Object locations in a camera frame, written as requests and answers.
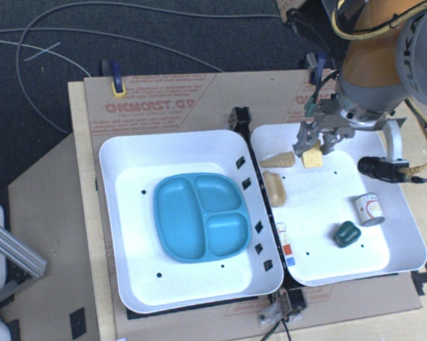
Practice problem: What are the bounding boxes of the white can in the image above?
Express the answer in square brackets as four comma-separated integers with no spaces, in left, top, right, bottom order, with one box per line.
[354,191,387,228]

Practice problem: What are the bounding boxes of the dark green rounded block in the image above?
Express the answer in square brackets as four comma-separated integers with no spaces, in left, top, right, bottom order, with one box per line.
[331,219,363,249]

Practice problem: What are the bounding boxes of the white plastic tray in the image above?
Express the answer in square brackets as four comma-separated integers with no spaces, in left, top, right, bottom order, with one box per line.
[97,124,287,317]
[248,112,427,292]

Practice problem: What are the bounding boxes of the black cylinder on white bracket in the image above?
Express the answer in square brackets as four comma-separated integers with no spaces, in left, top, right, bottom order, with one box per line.
[353,116,412,187]

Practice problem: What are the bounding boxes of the beige bread roll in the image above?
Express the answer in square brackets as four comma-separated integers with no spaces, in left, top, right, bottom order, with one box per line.
[261,169,288,209]

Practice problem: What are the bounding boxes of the beige bread slice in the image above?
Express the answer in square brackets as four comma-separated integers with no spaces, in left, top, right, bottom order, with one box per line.
[258,150,296,171]

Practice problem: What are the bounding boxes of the yellow cheese wedge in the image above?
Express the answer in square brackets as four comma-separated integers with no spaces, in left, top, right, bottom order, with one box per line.
[299,140,325,170]

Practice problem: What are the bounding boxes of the black block with thin wires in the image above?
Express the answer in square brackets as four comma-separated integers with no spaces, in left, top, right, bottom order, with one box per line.
[227,105,252,133]
[267,287,309,325]

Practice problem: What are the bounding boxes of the brown cardboard board red print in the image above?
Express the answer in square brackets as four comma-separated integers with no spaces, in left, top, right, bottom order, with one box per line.
[83,52,426,341]

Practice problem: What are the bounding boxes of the blue divided plate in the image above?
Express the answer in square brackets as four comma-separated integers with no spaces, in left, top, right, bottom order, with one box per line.
[150,168,254,267]

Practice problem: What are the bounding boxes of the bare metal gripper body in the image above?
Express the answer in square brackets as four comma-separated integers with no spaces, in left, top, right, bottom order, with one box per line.
[311,94,381,141]

